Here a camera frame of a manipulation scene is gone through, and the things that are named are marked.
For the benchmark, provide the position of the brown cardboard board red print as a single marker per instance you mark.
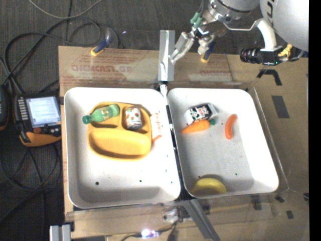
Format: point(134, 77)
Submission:
point(120, 69)

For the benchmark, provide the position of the green plastic bottle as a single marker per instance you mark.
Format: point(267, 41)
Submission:
point(102, 114)

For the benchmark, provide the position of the orange carrot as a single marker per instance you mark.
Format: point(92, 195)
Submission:
point(196, 127)

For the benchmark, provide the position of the white carton cow print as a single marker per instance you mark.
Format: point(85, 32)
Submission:
point(199, 113)

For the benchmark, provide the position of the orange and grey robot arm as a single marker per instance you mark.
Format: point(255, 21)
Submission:
point(286, 11)

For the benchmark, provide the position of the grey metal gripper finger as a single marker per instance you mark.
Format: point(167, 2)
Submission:
point(181, 46)
point(205, 46)

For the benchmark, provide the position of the white plastic tray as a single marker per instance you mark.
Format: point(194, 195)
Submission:
point(225, 157)
point(120, 177)

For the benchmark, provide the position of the black cylinder on white bracket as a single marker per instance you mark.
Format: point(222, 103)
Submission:
point(269, 55)

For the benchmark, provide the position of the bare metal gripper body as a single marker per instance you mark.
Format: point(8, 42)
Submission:
point(213, 25)

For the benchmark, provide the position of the white can red print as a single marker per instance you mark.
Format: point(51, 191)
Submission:
point(134, 118)

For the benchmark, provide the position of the orange sausage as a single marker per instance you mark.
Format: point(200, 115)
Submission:
point(229, 128)

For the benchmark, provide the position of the white and orange packet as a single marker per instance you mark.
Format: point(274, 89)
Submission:
point(156, 127)

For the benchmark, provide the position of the yellow divided plate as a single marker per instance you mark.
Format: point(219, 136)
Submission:
point(118, 142)

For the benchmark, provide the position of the yellow banana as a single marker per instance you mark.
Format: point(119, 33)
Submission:
point(209, 187)

